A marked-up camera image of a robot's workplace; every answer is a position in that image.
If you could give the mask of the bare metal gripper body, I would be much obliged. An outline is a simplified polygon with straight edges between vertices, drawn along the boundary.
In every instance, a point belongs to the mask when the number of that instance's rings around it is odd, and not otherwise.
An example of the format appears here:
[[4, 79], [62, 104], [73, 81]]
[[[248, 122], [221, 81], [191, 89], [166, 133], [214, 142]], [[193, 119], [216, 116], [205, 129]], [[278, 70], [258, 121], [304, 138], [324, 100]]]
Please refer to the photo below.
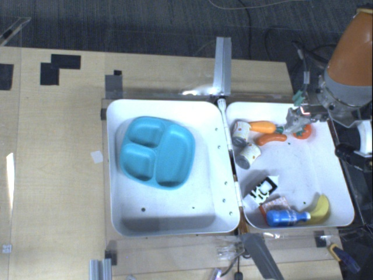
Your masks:
[[312, 121], [333, 120], [346, 128], [356, 127], [363, 121], [359, 107], [343, 103], [328, 93], [309, 93], [302, 110]]

